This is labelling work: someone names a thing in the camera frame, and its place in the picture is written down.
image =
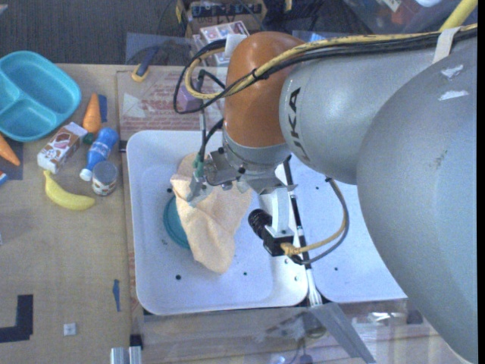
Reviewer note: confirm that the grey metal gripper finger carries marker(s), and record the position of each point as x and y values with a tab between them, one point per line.
198	191
245	186

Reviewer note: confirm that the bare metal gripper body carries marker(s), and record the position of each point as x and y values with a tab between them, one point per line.
227	167

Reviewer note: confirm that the pale yellow cloth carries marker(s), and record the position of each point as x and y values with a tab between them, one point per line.
212	226

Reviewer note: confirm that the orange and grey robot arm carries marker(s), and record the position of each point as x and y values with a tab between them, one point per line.
398	157

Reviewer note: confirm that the teal bowl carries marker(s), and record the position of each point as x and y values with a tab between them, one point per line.
172	224

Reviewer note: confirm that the purple cube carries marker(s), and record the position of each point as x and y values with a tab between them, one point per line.
188	98

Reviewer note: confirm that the thin black and white rod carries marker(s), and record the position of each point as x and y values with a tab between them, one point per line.
303	241

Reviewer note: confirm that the small grey-topped can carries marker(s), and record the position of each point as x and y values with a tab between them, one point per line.
105	178

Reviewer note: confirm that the blue bottle with white cap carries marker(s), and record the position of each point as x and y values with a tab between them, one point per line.
100	148

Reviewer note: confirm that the orange carrot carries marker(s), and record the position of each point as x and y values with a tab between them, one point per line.
8	152
92	116

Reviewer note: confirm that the yellow banana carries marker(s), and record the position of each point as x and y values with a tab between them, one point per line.
66	198

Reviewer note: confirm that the brown and white carton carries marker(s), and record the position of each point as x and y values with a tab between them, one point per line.
60	146

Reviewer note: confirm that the blue divided plate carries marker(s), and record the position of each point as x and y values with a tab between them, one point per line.
34	93

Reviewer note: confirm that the black cylinder on white bracket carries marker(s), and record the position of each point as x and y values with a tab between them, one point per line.
274	222

